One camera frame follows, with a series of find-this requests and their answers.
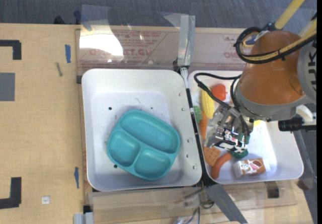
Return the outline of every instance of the wooden table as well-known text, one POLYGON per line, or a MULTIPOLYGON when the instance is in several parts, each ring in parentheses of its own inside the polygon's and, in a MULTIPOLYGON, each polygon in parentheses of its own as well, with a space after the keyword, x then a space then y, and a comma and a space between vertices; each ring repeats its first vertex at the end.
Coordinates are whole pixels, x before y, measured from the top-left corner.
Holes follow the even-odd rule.
MULTIPOLYGON (((11 178, 21 178, 21 203, 0 209, 0 223, 72 223, 73 214, 83 212, 78 29, 77 25, 0 24, 0 40, 22 44, 21 60, 13 60, 11 47, 0 47, 0 73, 15 73, 14 100, 0 101, 0 199, 12 196, 11 178)), ((196 34, 204 31, 196 29, 196 34)), ((291 187, 295 204, 242 210, 245 218, 249 223, 312 223, 302 190, 295 181, 291 187)), ((227 221, 222 213, 201 215, 202 223, 227 221)))

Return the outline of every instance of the waffle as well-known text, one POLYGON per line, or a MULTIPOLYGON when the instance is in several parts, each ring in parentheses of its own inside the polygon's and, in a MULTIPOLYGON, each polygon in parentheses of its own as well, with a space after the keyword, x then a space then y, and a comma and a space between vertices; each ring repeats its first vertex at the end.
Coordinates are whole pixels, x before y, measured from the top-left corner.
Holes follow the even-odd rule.
POLYGON ((212 148, 209 148, 207 146, 203 147, 203 154, 205 157, 205 161, 211 166, 215 165, 217 159, 220 156, 220 153, 221 151, 217 149, 215 146, 213 146, 212 148))

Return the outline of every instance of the brown and white package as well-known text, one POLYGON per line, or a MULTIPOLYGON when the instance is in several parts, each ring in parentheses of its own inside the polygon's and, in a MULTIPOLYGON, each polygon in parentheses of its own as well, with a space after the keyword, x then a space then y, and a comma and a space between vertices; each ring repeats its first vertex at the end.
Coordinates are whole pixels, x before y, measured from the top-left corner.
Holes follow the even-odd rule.
POLYGON ((237 161, 232 168, 237 178, 271 171, 268 160, 262 158, 237 161))

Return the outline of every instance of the sausage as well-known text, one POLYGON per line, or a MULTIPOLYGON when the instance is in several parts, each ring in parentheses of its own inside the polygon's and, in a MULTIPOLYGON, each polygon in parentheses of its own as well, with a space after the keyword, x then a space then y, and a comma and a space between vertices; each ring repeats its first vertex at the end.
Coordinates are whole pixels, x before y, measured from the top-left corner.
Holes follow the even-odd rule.
POLYGON ((217 159, 217 161, 216 161, 215 165, 212 167, 211 175, 210 175, 210 176, 211 176, 213 179, 217 179, 217 178, 219 177, 219 171, 220 171, 220 169, 221 169, 221 166, 222 166, 225 162, 229 161, 230 159, 231 159, 231 154, 230 154, 230 153, 225 153, 225 154, 223 154, 222 156, 220 156, 220 157, 217 159))

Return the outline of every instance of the teal divided plate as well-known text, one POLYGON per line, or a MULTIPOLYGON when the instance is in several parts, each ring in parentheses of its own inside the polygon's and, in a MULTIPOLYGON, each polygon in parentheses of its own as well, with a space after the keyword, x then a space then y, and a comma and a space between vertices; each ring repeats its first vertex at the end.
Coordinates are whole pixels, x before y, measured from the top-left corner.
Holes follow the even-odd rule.
POLYGON ((170 170, 179 147, 180 137, 172 126, 146 112, 131 110, 114 126, 107 154, 123 170, 154 181, 170 170))

